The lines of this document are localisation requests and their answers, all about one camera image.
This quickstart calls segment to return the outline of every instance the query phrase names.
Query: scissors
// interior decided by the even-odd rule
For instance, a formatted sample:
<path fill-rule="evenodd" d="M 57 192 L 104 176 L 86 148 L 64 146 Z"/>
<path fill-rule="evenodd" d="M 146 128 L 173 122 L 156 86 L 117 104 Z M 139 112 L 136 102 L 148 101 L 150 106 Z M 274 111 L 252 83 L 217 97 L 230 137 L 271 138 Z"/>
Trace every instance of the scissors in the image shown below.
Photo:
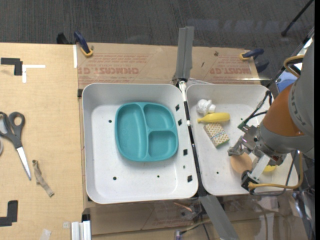
<path fill-rule="evenodd" d="M 15 123 L 16 118 L 21 119 L 20 124 Z M 21 132 L 26 122 L 25 116 L 19 112 L 12 112 L 9 116 L 4 112 L 0 112 L 0 121 L 1 120 L 3 120 L 4 130 L 0 130 L 0 136 L 9 139 L 13 143 L 19 154 L 25 173 L 31 181 L 27 157 L 21 142 Z"/>

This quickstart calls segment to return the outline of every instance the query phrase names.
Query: wooden surface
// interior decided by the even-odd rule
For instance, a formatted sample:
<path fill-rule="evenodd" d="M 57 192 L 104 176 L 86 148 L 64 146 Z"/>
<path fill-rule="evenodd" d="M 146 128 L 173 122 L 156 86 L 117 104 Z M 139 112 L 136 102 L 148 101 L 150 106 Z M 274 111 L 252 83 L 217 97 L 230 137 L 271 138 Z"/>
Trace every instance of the wooden surface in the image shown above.
<path fill-rule="evenodd" d="M 13 65 L 0 65 L 0 111 L 25 116 L 22 144 L 31 171 L 29 181 L 17 151 L 2 138 L 0 155 L 0 217 L 7 203 L 18 200 L 17 222 L 0 227 L 1 240 L 37 240 L 43 229 L 50 240 L 70 239 L 64 222 L 81 221 L 83 211 L 78 73 L 73 46 L 58 44 L 1 43 L 1 58 L 20 58 L 27 82 L 14 76 Z M 32 160 L 38 160 L 42 176 L 55 192 L 49 197 L 36 184 Z"/>

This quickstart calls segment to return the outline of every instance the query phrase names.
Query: toy banana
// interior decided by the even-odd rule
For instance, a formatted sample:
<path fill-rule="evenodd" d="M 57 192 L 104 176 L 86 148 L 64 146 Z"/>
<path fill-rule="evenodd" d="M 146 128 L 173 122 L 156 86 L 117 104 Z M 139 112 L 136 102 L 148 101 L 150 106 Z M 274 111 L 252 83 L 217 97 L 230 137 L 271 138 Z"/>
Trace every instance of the toy banana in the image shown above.
<path fill-rule="evenodd" d="M 198 123 L 216 123 L 216 122 L 225 122 L 230 120 L 230 114 L 227 112 L 216 112 L 205 115 L 202 118 L 198 118 Z"/>

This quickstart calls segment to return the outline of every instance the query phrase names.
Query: yellow cable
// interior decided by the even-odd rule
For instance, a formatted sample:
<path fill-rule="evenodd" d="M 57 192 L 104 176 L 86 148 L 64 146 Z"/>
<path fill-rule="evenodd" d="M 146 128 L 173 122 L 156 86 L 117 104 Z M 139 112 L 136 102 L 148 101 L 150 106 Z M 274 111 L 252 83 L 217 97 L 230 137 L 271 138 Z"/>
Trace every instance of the yellow cable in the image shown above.
<path fill-rule="evenodd" d="M 297 55 L 297 56 L 286 58 L 283 62 L 283 66 L 285 67 L 286 70 L 288 70 L 291 74 L 293 74 L 298 78 L 300 77 L 300 75 L 297 72 L 295 72 L 291 67 L 289 67 L 288 64 L 293 60 L 300 60 L 300 59 L 303 59 L 304 57 L 305 57 L 304 55 Z"/>
<path fill-rule="evenodd" d="M 294 186 L 287 186 L 287 185 L 279 185 L 279 184 L 273 184 L 273 183 L 261 183 L 261 184 L 255 184 L 253 182 L 249 182 L 248 188 L 250 190 L 254 190 L 258 187 L 276 187 L 276 188 L 283 188 L 283 189 L 297 189 L 301 186 L 302 182 L 304 181 L 304 171 L 303 171 L 303 164 L 302 164 L 302 152 L 299 154 L 299 168 L 300 168 L 300 180 L 297 183 L 297 185 Z"/>

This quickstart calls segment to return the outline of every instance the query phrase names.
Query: white crumpled object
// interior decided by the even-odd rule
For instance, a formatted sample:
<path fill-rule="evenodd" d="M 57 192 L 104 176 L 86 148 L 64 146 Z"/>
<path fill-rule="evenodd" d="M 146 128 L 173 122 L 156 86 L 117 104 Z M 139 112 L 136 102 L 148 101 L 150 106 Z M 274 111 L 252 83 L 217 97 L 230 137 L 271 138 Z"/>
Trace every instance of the white crumpled object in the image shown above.
<path fill-rule="evenodd" d="M 216 106 L 212 104 L 211 99 L 200 99 L 196 105 L 196 111 L 199 114 L 203 114 L 204 116 L 208 113 L 214 113 L 216 110 Z"/>

